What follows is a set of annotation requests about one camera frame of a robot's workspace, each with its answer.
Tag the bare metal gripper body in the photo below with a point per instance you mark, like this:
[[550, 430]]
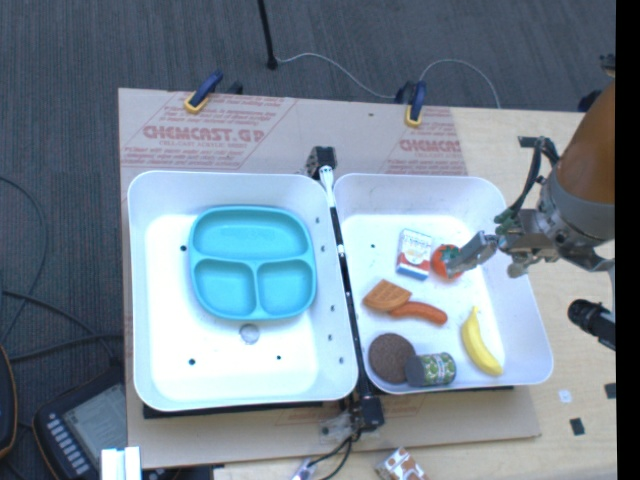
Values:
[[535, 235]]

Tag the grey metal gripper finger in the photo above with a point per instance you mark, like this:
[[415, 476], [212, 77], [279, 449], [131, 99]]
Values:
[[470, 254], [521, 268]]

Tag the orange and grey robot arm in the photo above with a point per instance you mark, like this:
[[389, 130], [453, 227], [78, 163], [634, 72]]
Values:
[[590, 158]]

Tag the orange toy tomato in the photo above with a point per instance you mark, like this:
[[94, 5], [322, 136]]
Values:
[[439, 263]]

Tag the white, red and blue carton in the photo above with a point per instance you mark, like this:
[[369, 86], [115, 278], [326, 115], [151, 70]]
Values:
[[414, 255]]

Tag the white plastic tray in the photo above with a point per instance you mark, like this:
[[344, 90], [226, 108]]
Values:
[[515, 328], [225, 368]]

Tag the orange toy sausage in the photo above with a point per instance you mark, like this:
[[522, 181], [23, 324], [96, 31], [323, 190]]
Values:
[[422, 313]]

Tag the yellow banana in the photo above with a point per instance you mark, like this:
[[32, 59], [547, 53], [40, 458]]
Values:
[[477, 343]]

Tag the orange toy bread slice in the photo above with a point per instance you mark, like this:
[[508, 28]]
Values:
[[384, 295]]

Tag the small green label can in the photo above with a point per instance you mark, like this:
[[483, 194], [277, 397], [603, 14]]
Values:
[[435, 369]]

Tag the thin black and white rod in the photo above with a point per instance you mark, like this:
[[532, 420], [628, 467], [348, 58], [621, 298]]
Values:
[[341, 248]]

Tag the brown round biscuit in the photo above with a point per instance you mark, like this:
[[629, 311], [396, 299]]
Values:
[[390, 355]]

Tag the brown cardboard board, red print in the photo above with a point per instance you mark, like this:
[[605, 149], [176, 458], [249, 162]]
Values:
[[300, 128]]

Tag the blue divided plate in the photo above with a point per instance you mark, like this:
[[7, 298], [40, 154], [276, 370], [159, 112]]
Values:
[[250, 260]]

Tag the brown and white packet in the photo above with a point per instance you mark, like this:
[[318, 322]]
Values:
[[400, 465]]

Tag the black cylinder on white bracket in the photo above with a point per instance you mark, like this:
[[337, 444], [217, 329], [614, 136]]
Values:
[[592, 320]]

